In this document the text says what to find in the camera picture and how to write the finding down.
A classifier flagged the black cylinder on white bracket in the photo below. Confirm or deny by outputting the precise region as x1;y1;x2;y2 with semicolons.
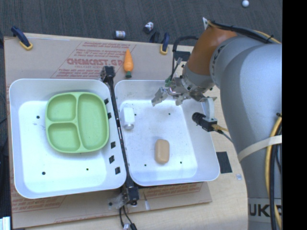
191;96;219;132

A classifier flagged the green divided plate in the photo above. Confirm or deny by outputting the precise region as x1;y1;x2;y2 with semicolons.
45;91;110;154

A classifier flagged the orange toy carrot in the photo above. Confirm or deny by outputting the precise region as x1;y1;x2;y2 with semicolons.
123;48;134;79

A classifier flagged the thin black and white rod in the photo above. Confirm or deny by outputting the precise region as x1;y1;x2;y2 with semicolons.
106;75;135;189

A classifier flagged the black block with thin wires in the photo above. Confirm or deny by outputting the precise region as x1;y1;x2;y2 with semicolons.
120;185;141;206
100;65;117;83

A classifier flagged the white plastic tray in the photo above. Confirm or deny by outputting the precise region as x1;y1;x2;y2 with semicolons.
114;80;221;187
9;78;128;199

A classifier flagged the tan toy bread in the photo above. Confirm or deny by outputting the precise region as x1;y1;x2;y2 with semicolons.
153;138;171;165

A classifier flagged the white bottle with silver cap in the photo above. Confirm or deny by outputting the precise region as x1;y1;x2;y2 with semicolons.
119;106;136;131

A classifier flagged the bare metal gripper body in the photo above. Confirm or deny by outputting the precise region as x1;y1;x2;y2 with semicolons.
167;76;218;103

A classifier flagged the brown cardboard board red print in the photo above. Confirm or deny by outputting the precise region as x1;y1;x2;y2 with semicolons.
3;32;213;230

